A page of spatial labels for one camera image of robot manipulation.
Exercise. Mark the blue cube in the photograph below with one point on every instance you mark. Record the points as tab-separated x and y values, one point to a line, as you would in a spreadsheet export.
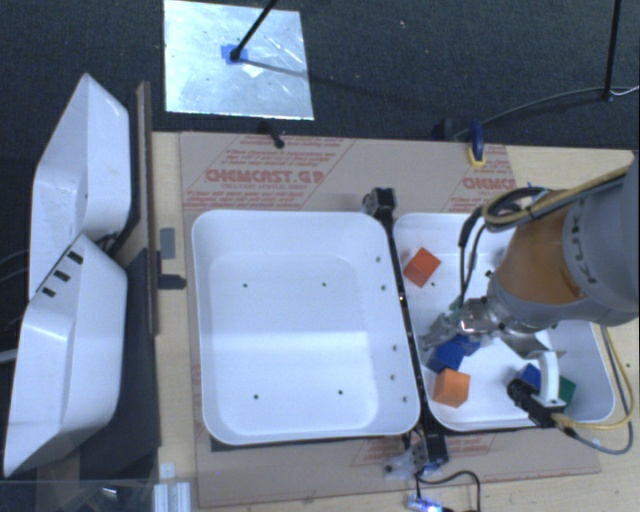
450	355
531	376

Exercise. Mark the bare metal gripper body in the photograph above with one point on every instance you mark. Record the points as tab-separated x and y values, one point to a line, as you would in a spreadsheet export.
475	320

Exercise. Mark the orange cube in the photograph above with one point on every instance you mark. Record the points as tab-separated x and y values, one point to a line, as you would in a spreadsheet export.
451	387
421	267

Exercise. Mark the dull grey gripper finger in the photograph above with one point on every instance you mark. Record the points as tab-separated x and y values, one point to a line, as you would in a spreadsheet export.
437	332

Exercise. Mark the green cube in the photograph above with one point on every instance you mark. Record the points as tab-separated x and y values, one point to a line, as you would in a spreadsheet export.
567	390

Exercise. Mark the white plastic tray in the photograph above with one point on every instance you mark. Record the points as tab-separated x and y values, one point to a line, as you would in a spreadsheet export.
500	400
300	325

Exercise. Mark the brown cardboard board red print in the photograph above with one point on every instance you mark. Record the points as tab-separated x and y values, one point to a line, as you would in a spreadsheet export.
320	170

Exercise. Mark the thin black rod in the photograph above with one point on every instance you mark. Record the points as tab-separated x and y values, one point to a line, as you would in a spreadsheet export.
407	320

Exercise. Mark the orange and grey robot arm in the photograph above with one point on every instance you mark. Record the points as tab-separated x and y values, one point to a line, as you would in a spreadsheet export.
565	260

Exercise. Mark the black cylinder on white bracket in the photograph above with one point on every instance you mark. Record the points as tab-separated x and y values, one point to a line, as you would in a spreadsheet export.
550	372

